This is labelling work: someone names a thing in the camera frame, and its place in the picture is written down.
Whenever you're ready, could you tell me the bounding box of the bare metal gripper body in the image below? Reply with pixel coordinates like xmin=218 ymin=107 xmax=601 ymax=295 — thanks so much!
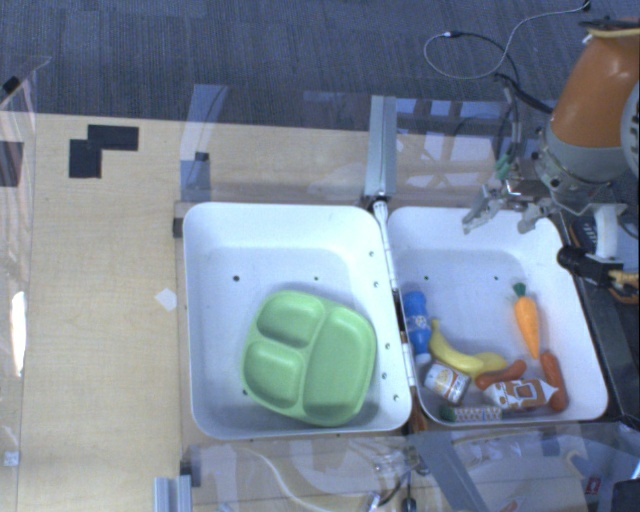
xmin=497 ymin=158 xmax=628 ymax=217

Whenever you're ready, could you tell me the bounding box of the white plastic tray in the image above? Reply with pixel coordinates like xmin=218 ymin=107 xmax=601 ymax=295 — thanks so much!
xmin=181 ymin=201 xmax=414 ymax=442
xmin=386 ymin=205 xmax=611 ymax=428

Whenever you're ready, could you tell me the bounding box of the orange carrot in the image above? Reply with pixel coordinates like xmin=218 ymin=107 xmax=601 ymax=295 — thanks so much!
xmin=511 ymin=281 xmax=542 ymax=361

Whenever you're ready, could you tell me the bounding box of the blue plastic bottle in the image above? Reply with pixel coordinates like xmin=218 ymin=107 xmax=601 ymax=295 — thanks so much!
xmin=401 ymin=290 xmax=433 ymax=366

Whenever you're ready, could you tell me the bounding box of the yellow banana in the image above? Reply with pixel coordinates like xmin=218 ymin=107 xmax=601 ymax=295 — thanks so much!
xmin=428 ymin=318 xmax=509 ymax=379

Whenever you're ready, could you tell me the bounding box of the orange-brown sausage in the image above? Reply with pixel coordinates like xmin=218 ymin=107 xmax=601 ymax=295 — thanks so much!
xmin=539 ymin=349 xmax=569 ymax=413
xmin=474 ymin=358 xmax=528 ymax=392

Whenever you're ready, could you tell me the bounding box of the white and orange can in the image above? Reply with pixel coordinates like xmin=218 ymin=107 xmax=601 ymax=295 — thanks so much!
xmin=423 ymin=361 xmax=473 ymax=406

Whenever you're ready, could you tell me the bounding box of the brown and white carton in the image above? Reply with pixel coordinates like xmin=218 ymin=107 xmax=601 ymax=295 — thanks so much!
xmin=481 ymin=377 xmax=560 ymax=414

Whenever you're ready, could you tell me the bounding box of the patterned tube with green cap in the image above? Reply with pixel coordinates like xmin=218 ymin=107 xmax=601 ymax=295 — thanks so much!
xmin=438 ymin=404 xmax=503 ymax=424

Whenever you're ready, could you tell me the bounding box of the green divided plate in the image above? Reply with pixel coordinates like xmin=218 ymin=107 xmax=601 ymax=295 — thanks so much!
xmin=240 ymin=290 xmax=378 ymax=428

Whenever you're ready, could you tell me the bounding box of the black cylinder on white bracket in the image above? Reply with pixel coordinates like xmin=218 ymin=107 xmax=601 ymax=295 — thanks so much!
xmin=556 ymin=203 xmax=627 ymax=289

